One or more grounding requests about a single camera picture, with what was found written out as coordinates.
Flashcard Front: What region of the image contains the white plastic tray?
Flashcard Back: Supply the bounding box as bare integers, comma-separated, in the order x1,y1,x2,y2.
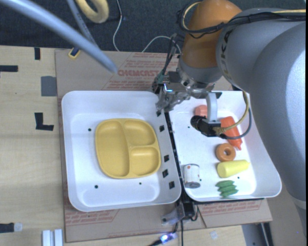
166,90,282,203
61,90,182,212

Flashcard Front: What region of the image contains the yellow divided plate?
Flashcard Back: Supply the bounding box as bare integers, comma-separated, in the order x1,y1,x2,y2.
94,118,162,180

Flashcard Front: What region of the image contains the pink toy food piece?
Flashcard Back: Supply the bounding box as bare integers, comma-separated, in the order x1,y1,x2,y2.
194,105,208,118

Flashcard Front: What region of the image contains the black cylinder on white bracket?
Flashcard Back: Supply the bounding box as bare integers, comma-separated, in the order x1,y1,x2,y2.
190,92,223,138

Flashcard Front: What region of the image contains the yellow cone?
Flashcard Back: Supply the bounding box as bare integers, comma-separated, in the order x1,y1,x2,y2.
216,159,251,178

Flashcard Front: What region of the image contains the white small can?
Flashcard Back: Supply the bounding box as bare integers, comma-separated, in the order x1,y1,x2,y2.
182,163,202,189

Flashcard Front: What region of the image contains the brown cardboard board red print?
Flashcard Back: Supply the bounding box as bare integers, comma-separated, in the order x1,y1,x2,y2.
54,49,273,243

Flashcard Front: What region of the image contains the orange doughnut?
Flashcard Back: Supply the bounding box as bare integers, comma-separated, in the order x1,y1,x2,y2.
215,143,237,163

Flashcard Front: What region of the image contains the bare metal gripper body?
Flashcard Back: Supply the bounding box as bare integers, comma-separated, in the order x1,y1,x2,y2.
158,71,214,105

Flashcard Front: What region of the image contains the orange squeeze bottle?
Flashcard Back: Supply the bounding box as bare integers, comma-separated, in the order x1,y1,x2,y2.
220,116,243,151

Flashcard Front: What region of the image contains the green ribbed toy vegetable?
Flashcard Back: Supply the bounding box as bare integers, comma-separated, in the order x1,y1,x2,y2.
215,180,240,199

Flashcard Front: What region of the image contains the black block with thin wires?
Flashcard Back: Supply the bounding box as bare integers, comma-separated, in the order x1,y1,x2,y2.
182,200,196,219

